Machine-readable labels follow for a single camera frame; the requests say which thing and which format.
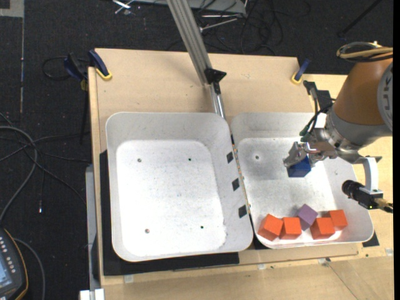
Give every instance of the wooden table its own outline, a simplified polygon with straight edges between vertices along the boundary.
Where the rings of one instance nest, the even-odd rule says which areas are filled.
[[[104,276],[101,237],[99,154],[106,150],[105,123],[116,112],[212,112],[209,91],[200,85],[185,52],[96,50],[113,77],[102,80],[89,68],[92,155],[96,197],[100,284],[106,299],[393,299],[393,215],[371,211],[379,246],[323,245],[249,249],[240,265]],[[312,112],[305,88],[290,82],[294,57],[209,55],[227,72],[221,82],[228,123],[242,112]],[[305,75],[334,97],[346,76]],[[381,138],[363,154],[383,156],[379,186],[393,200],[393,142]],[[364,171],[355,168],[363,182]],[[321,260],[331,261],[321,264]]]

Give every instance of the aluminum rod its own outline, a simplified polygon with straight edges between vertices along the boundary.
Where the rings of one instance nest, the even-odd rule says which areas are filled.
[[[204,72],[206,69],[212,69],[213,67],[188,1],[166,1],[201,83],[209,85]],[[224,104],[221,95],[216,94],[213,84],[209,88],[215,112],[225,119]]]

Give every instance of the white tray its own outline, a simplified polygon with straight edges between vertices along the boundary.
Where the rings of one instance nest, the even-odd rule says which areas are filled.
[[[254,232],[269,248],[363,242],[374,232],[368,210],[348,199],[341,190],[345,180],[356,180],[348,162],[340,158],[326,159],[318,162],[306,177],[288,177],[283,158],[288,155],[293,142],[299,141],[299,131],[312,116],[305,113],[244,113],[232,120],[231,129]],[[321,240],[314,240],[309,229],[293,240],[276,238],[269,241],[257,234],[268,213],[278,218],[295,216],[304,203],[319,216],[329,210],[343,209],[348,226],[329,239]]]
[[[214,113],[106,123],[112,245],[126,261],[237,252],[253,230],[229,126]]]

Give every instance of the black wire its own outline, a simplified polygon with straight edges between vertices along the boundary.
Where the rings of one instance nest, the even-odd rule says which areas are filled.
[[[314,112],[317,117],[317,112],[318,112],[318,101],[316,98],[314,98]],[[314,122],[312,123],[311,129],[308,131],[309,133],[314,131],[315,125],[317,124],[317,118],[314,119]]]
[[[67,58],[67,56],[58,56],[58,57],[50,57],[50,58],[44,60],[43,63],[42,63],[42,72],[43,72],[43,74],[47,78],[49,78],[50,80],[53,80],[53,81],[64,81],[64,80],[69,79],[71,77],[69,74],[65,74],[63,76],[53,76],[52,74],[48,73],[46,71],[46,68],[45,68],[46,64],[49,63],[49,62],[56,61],[56,60],[61,60],[61,59],[64,60],[66,58]],[[79,59],[78,58],[78,60],[80,60],[80,61],[82,61],[84,63],[89,63],[90,62],[90,61],[85,60],[85,59]]]
[[[173,46],[175,46],[175,45],[177,45],[178,43],[181,43],[181,42],[183,42],[183,40],[182,40],[182,39],[179,39],[179,40],[177,40],[177,41],[171,43],[171,44],[165,49],[165,51],[171,50],[171,48],[172,48]]]
[[[14,127],[14,128],[15,128],[15,126],[13,125],[13,123],[12,123],[3,113],[0,112],[0,115],[2,116],[3,119],[6,120],[6,122],[7,122],[11,127]],[[16,133],[16,136],[17,136],[17,140],[16,140],[16,141],[18,141],[19,143],[23,143],[22,141],[20,141],[20,140],[18,139],[18,136],[19,136],[18,132],[15,132],[15,133]],[[32,146],[33,146],[33,148],[34,148],[34,150],[35,150],[35,154],[38,154],[38,155],[40,156],[40,158],[42,159],[44,165],[46,165],[46,163],[45,163],[45,161],[44,161],[43,155],[42,155],[41,152],[36,148],[36,146],[34,145],[33,142],[32,142]],[[25,155],[26,155],[29,159],[32,159],[32,157],[31,157],[31,156],[29,155],[29,153],[26,151],[26,148],[25,148],[25,147],[23,147],[23,151],[25,152]],[[43,174],[42,174],[42,186],[41,186],[41,190],[40,190],[40,193],[39,193],[39,196],[40,196],[40,200],[39,200],[39,210],[40,210],[40,212],[41,212],[41,210],[42,210],[42,204],[43,204],[43,192],[44,192],[44,181],[45,181],[45,178],[46,178],[46,173],[43,172]]]
[[[264,45],[265,46],[269,46],[269,47],[276,47],[276,46],[280,45],[282,43],[282,41],[283,41],[283,38],[284,38],[283,27],[282,27],[281,22],[279,21],[279,18],[276,16],[277,12],[275,11],[274,0],[268,0],[268,1],[269,1],[270,5],[271,5],[271,9],[266,9],[265,11],[266,12],[272,12],[272,19],[271,19],[270,23],[267,23],[266,20],[264,20],[265,23],[266,23],[265,29],[267,29],[267,31],[268,31],[268,35],[264,39],[265,39],[265,41],[269,40],[269,37],[271,36],[271,33],[272,33],[273,26],[276,23],[277,24],[277,28],[279,30],[279,40],[278,40],[278,42],[275,42],[274,44],[265,43]],[[263,28],[259,29],[260,36],[263,36],[262,30],[263,30]]]
[[[316,113],[315,115],[312,116],[312,118],[311,118],[310,121],[306,124],[306,126],[309,127],[314,121],[316,121],[316,119],[318,118],[318,116],[319,116],[321,113],[327,113],[328,109],[329,109],[331,106],[333,106],[333,103],[328,104],[326,107],[324,107],[324,108],[318,110],[317,113]]]
[[[242,27],[242,31],[241,31],[241,34],[240,34],[240,50],[241,50],[241,52],[243,54],[245,54],[244,48],[243,48],[243,38],[244,38],[244,32],[245,32],[245,29],[246,29],[246,25],[248,24],[249,19],[250,19],[250,15],[253,13],[254,8],[257,6],[258,2],[259,2],[259,0],[255,0],[254,4],[252,5],[252,8],[250,9],[250,11],[249,11],[249,13],[248,13],[248,15],[246,17],[246,20],[244,21],[243,27]]]
[[[13,238],[14,241],[16,241],[19,244],[22,244],[26,249],[28,249],[36,258],[37,263],[39,263],[39,267],[40,267],[40,271],[42,274],[42,300],[44,300],[46,298],[46,275],[44,273],[44,267],[43,267],[43,263],[40,260],[40,257],[38,256],[38,254],[36,253],[36,251],[26,242],[18,239],[18,238]]]
[[[31,137],[25,133],[24,131],[16,128],[16,127],[10,127],[10,126],[0,126],[0,131],[1,130],[12,130],[14,132],[17,132],[21,135],[23,135],[26,139],[28,139],[28,141],[32,141]],[[38,163],[38,150],[34,147],[34,157],[32,158],[30,155],[28,155],[34,162],[34,164],[32,165],[32,168],[29,172],[29,174],[27,175],[27,177],[25,178],[25,180],[22,182],[22,184],[20,185],[20,187],[17,189],[17,191],[12,195],[11,199],[7,202],[6,206],[4,207],[4,209],[2,210],[1,214],[0,214],[0,224],[2,223],[7,210],[9,209],[10,205],[14,202],[14,200],[18,197],[19,193],[25,188],[26,184],[28,183],[28,181],[30,180],[30,178],[32,177],[35,169],[36,169],[36,165]]]
[[[63,136],[63,135],[61,135],[61,136],[46,136],[46,137],[41,137],[41,138],[39,138],[39,139],[34,140],[33,143],[38,143],[38,142],[42,142],[42,141],[52,141],[52,140],[71,139],[71,138],[77,138],[77,137],[79,137],[79,136],[81,136],[80,133],[77,133],[77,134],[67,134],[67,135],[64,135],[64,136]],[[30,146],[29,143],[25,143],[25,142],[22,142],[22,141],[19,141],[19,140],[15,140],[15,139],[8,139],[8,138],[3,138],[3,137],[0,137],[0,139],[2,139],[2,140],[8,140],[8,141],[14,141],[14,142],[17,141],[18,143],[21,143],[21,144],[24,145],[24,146],[18,148],[17,150],[15,150],[14,152],[8,154],[7,156],[2,157],[2,158],[0,159],[0,162],[1,162],[1,161],[4,161],[4,160],[6,160],[6,159],[9,159],[9,158],[12,157],[13,155],[15,155],[15,154],[17,154],[18,152],[22,151],[24,148],[27,148],[27,147]],[[54,157],[54,158],[58,158],[58,159],[62,159],[62,160],[76,161],[76,162],[82,162],[82,163],[83,163],[83,162],[85,162],[85,163],[86,163],[86,162],[91,163],[90,161],[87,161],[87,160],[80,160],[80,159],[73,159],[73,158],[66,158],[66,157],[55,156],[55,155],[52,155],[52,154],[49,154],[49,153],[46,153],[46,152],[43,152],[43,151],[41,151],[41,153],[44,154],[44,155],[46,155],[46,156],[52,156],[52,157]]]
[[[387,60],[392,58],[393,54],[381,57],[374,56],[374,57],[354,57],[354,58],[341,58],[341,59],[344,59],[350,63],[374,63],[376,61]]]
[[[0,129],[1,129],[1,128],[16,129],[16,130],[21,131],[20,129],[15,128],[15,127],[0,127]],[[54,139],[54,138],[59,138],[59,136],[44,137],[44,138],[42,138],[42,139],[51,139],[51,138],[53,138],[53,139]],[[36,158],[34,159],[34,158],[32,158],[30,155],[28,155],[28,154],[27,154],[27,156],[28,156],[28,158],[29,158],[30,160],[32,160],[32,162],[34,163],[34,165],[37,166],[39,169],[41,169],[44,173],[50,175],[53,179],[59,181],[61,184],[65,185],[67,188],[69,188],[72,192],[74,192],[74,193],[77,195],[77,197],[83,202],[83,204],[86,205],[86,201],[82,198],[82,196],[79,194],[79,192],[78,192],[76,189],[74,189],[70,184],[68,184],[67,182],[65,182],[64,180],[62,180],[60,177],[58,177],[57,175],[53,174],[51,171],[47,170],[45,167],[43,167],[42,165],[40,165],[40,164],[38,163],[37,154],[40,153],[40,151],[34,146],[34,141],[33,141],[31,138],[29,138],[28,140],[30,141],[29,144],[26,144],[25,146],[20,147],[17,151],[14,151],[12,154],[9,154],[8,156],[3,157],[2,159],[0,159],[0,162],[3,161],[3,160],[5,160],[5,159],[10,158],[10,156],[16,154],[16,153],[19,152],[19,151],[24,150],[24,149],[25,149],[26,147],[28,147],[28,146],[33,146],[33,148],[35,149],[35,156],[36,156]]]
[[[284,16],[289,16],[289,17],[292,17],[292,18],[301,18],[301,17],[308,16],[310,14],[310,12],[311,12],[311,5],[306,0],[298,0],[298,1],[301,1],[302,3],[304,3],[306,5],[307,11],[305,13],[302,13],[302,14],[289,14],[289,13],[286,13],[286,12],[282,12],[280,10],[273,10],[273,11],[275,13],[283,14]]]

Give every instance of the metal pole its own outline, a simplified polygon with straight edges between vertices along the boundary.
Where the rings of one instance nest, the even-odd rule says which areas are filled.
[[[209,85],[204,72],[206,69],[212,69],[213,67],[188,1],[166,1],[201,83],[203,85]],[[225,119],[224,104],[221,94],[216,93],[213,83],[209,85],[209,88],[215,112]]]
[[[382,0],[375,0],[362,14],[360,14],[351,24],[349,24],[346,28],[342,31],[339,31],[337,35],[339,37],[344,37],[344,35],[354,27],[369,11],[374,9]]]

